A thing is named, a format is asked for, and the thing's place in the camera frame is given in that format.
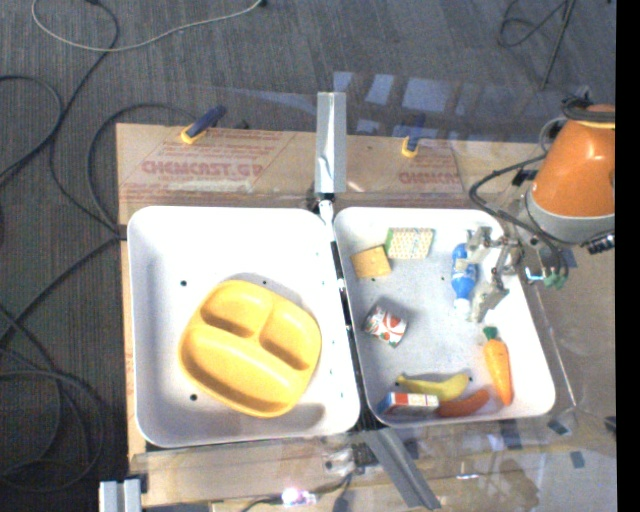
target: toy carrot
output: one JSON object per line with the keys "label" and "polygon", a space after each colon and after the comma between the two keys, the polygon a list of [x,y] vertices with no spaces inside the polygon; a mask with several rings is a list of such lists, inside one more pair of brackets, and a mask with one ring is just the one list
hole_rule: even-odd
{"label": "toy carrot", "polygon": [[484,359],[493,381],[493,386],[504,405],[513,402],[513,386],[511,385],[511,363],[507,344],[497,339],[497,332],[485,330],[490,339],[484,345]]}

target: orange robot part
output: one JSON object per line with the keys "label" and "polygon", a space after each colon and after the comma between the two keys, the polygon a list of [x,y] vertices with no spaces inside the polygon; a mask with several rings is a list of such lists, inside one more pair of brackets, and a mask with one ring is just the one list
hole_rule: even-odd
{"label": "orange robot part", "polygon": [[[587,110],[613,112],[612,105]],[[567,217],[600,217],[614,213],[615,129],[568,120],[533,182],[536,203]]]}

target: blue bottle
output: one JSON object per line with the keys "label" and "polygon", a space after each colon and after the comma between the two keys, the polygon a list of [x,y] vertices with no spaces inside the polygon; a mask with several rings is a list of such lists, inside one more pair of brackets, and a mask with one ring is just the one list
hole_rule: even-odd
{"label": "blue bottle", "polygon": [[456,245],[451,254],[451,286],[456,292],[453,307],[461,317],[467,318],[471,311],[471,292],[478,278],[478,266],[466,261],[465,246],[464,243]]}

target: small box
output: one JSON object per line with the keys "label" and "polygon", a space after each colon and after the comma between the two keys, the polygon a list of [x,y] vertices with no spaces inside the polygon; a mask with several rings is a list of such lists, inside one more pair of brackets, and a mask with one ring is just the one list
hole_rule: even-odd
{"label": "small box", "polygon": [[432,241],[431,228],[389,228],[384,249],[389,259],[423,259],[429,255]]}
{"label": "small box", "polygon": [[396,393],[390,391],[378,404],[378,414],[390,416],[423,417],[440,407],[440,401],[435,395],[420,393]]}

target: sponge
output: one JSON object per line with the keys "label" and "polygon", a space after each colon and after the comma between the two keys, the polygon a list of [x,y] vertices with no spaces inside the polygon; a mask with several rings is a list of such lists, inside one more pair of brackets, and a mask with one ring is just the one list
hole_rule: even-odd
{"label": "sponge", "polygon": [[391,272],[391,265],[382,245],[352,254],[351,263],[358,277],[378,277]]}

